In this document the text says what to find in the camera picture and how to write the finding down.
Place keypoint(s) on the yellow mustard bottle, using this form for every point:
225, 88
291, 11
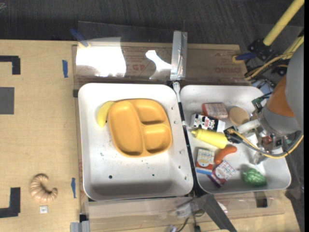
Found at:
212, 137

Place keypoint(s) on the small white square tile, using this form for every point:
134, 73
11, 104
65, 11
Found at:
43, 209

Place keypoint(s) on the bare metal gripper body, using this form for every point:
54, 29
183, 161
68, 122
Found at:
268, 140

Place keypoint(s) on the yellow banana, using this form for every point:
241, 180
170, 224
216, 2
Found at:
102, 115

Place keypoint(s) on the cow print milk carton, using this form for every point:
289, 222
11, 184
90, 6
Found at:
205, 122

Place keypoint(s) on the orange divided plate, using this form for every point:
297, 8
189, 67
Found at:
125, 129

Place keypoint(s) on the green grapes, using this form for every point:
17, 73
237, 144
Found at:
254, 178

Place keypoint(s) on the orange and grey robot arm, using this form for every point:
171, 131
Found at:
280, 105

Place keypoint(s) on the white plastic tray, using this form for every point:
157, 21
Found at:
135, 175
272, 173

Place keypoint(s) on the white orange blue carton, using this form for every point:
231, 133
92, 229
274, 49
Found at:
204, 162

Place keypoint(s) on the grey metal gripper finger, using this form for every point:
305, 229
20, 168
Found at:
259, 159

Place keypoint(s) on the orange and pink packet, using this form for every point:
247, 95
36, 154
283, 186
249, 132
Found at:
214, 110

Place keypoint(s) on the orange sausage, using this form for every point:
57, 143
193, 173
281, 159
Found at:
224, 153

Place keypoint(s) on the round tan biscuit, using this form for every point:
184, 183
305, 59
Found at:
238, 116

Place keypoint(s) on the beige croissant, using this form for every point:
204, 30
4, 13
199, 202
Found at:
38, 190

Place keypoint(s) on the purple and white carton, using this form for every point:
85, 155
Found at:
223, 174

